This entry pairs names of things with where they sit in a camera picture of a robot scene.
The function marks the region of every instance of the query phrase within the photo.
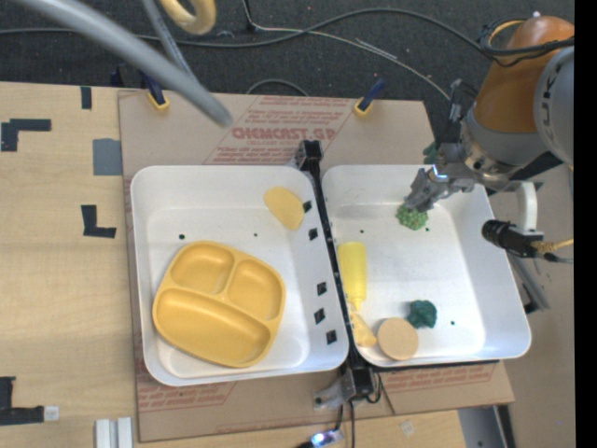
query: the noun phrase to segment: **yellow plate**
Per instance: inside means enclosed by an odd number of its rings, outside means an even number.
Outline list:
[[[213,363],[250,367],[267,355],[282,319],[285,285],[265,262],[201,241],[173,258],[153,302],[158,333]]]

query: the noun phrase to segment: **cardboard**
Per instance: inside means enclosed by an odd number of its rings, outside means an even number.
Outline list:
[[[173,388],[146,371],[141,347],[130,184],[156,164],[284,164],[299,142],[317,139],[321,169],[338,164],[418,164],[433,140],[423,103],[374,102],[353,112],[355,100],[262,95],[217,97],[235,123],[216,126],[176,94],[159,112],[141,91],[119,94],[126,226],[132,296],[140,441],[169,440],[270,427],[329,425],[335,410],[316,411],[312,393],[331,385],[336,371],[235,383]],[[501,362],[383,373],[376,404],[360,403],[356,418],[456,409],[513,400]]]

